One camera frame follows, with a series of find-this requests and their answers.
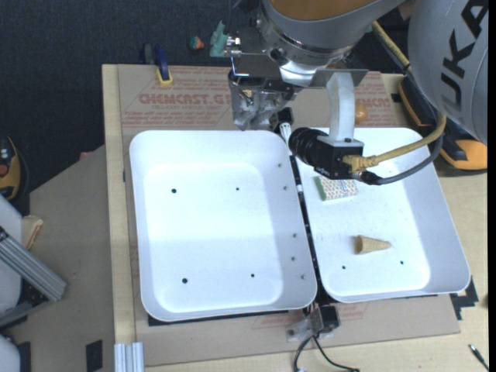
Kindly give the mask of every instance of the blue clamp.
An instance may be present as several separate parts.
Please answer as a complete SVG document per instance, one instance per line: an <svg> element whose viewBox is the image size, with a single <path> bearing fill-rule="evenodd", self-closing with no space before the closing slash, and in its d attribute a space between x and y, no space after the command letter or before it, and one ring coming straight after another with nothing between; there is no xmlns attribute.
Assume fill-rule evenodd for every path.
<svg viewBox="0 0 496 372"><path fill-rule="evenodd" d="M172 74L167 63L165 50L160 44L155 45L154 51L149 43L144 44L139 55L139 62L141 64L154 64L157 66L157 76L161 85L172 83Z"/></svg>

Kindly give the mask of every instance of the wafer cone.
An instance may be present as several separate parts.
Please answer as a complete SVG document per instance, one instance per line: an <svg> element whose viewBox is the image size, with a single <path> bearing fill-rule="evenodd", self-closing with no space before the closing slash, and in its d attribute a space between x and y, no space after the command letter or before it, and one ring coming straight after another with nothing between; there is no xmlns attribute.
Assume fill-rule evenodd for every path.
<svg viewBox="0 0 496 372"><path fill-rule="evenodd" d="M378 250L386 250L391 246L388 241L381 239L371 239L366 236L356 236L355 252L356 253L369 253Z"/></svg>

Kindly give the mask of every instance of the black hole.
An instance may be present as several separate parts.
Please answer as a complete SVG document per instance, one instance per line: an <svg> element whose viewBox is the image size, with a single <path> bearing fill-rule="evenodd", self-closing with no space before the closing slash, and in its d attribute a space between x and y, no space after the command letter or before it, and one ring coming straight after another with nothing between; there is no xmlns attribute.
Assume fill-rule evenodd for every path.
<svg viewBox="0 0 496 372"><path fill-rule="evenodd" d="M271 51L270 51L270 57L273 59L273 60L278 60L279 58L282 57L282 53L277 49L277 48L273 48Z"/></svg>

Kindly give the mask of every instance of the white tray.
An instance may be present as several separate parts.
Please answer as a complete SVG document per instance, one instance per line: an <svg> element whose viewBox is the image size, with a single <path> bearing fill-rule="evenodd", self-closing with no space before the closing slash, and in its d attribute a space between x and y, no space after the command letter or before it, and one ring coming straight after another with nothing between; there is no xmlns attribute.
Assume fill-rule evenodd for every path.
<svg viewBox="0 0 496 372"><path fill-rule="evenodd" d="M370 156L420 136L410 129L359 128L355 138L365 143L363 155ZM424 146L370 170L390 177L428 155ZM318 174L300 161L298 167L322 284L337 301L451 293L469 284L467 260L432 164L392 184L357 182L356 195L328 201L315 186ZM392 247L356 254L357 235L389 241Z"/></svg>
<svg viewBox="0 0 496 372"><path fill-rule="evenodd" d="M288 149L265 131L146 131L130 146L141 297L162 321L316 295Z"/></svg>

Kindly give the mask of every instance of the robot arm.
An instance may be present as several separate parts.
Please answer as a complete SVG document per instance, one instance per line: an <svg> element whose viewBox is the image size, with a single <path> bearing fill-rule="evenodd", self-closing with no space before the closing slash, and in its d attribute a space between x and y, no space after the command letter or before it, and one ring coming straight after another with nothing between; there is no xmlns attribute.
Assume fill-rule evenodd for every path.
<svg viewBox="0 0 496 372"><path fill-rule="evenodd" d="M340 95L351 88L353 96L353 86L364 73L327 67L346 58L372 22L403 1L260 0L257 25L240 29L226 43L233 68L229 86L234 123L241 129L273 129L274 114L301 89L326 88L333 123L329 136L300 129L291 136L290 147L327 177L352 177L356 171L351 170L349 156L361 156L363 145L353 138L353 120L345 119L354 117L354 101ZM456 116L486 143L487 0L420 1L408 40L414 79L436 109ZM427 33L422 32L425 22L430 23ZM463 22L464 32L453 28ZM435 59L439 46L444 46L440 62ZM465 76L470 80L455 82L455 74L459 76L455 80ZM433 77L439 87L432 86Z"/></svg>

